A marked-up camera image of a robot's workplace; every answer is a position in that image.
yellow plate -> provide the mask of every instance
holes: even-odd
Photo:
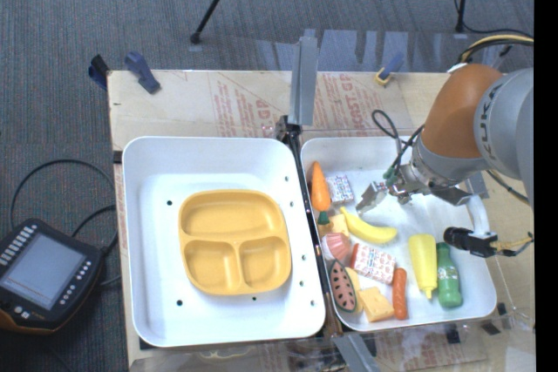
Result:
[[[192,194],[179,211],[186,274],[209,294],[250,294],[280,287],[291,269],[289,235],[267,194],[223,189]]]

yellow bottle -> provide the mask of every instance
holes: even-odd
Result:
[[[412,269],[418,288],[425,292],[428,299],[438,287],[438,262],[436,259],[436,240],[427,233],[414,234],[409,238]]]

toy banana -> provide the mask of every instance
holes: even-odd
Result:
[[[349,231],[359,239],[380,244],[389,242],[398,233],[398,229],[394,227],[375,227],[358,216],[349,213],[344,206],[341,206],[339,209],[345,216]]]

gray carpet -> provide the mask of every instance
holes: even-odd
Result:
[[[0,235],[10,230],[20,181],[37,166],[70,158],[111,172],[106,93],[88,77],[97,54],[114,70],[125,69],[131,50],[153,69],[291,70],[292,44],[311,35],[320,71],[377,71],[397,51],[405,55],[400,71],[446,71],[484,31],[534,35],[534,0],[466,0],[462,32],[455,30],[459,0],[221,0],[201,43],[192,44],[211,1],[0,0]],[[495,55],[475,58],[491,64]],[[533,64],[533,49],[516,45],[499,68]],[[112,187],[99,172],[61,163],[26,182],[13,221],[36,217],[70,233],[111,203]],[[109,211],[78,237],[102,246],[115,228]],[[118,273],[114,249],[106,278]],[[53,336],[0,333],[0,369],[127,370],[120,284],[97,290]]]

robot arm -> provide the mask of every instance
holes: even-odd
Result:
[[[378,184],[371,185],[357,210],[362,213],[375,206],[380,193],[396,196],[401,204],[422,193],[463,205],[474,196],[457,185],[486,169],[520,179],[534,210],[533,168],[533,69],[503,75],[487,65],[466,64],[449,77],[436,97],[412,143],[410,162],[387,178],[384,190],[380,191]],[[465,243],[469,233],[448,228],[445,239],[472,254],[494,254],[494,250],[482,253],[469,247],[476,242]],[[487,237],[497,239],[493,233]],[[481,240],[480,244],[485,246],[486,242]]]

